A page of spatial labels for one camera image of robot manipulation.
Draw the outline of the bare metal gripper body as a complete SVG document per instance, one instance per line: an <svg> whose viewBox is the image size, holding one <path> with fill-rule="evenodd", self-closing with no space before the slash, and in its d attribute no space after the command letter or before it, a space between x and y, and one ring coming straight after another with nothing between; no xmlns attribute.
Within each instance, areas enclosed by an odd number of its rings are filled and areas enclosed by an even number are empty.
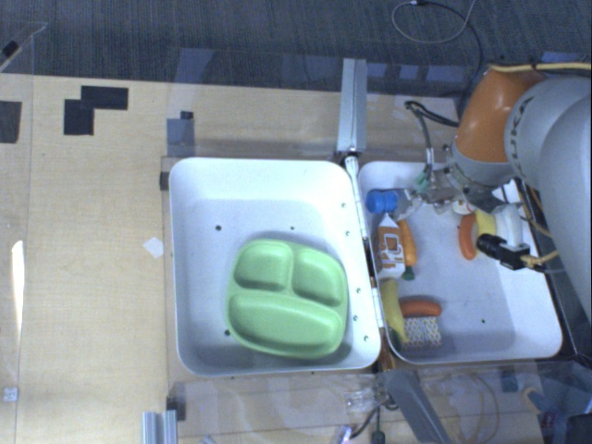
<svg viewBox="0 0 592 444"><path fill-rule="evenodd" d="M422 172L415 180L415 191L428 204L449 204L462 198L459 186L445 172Z"/></svg>

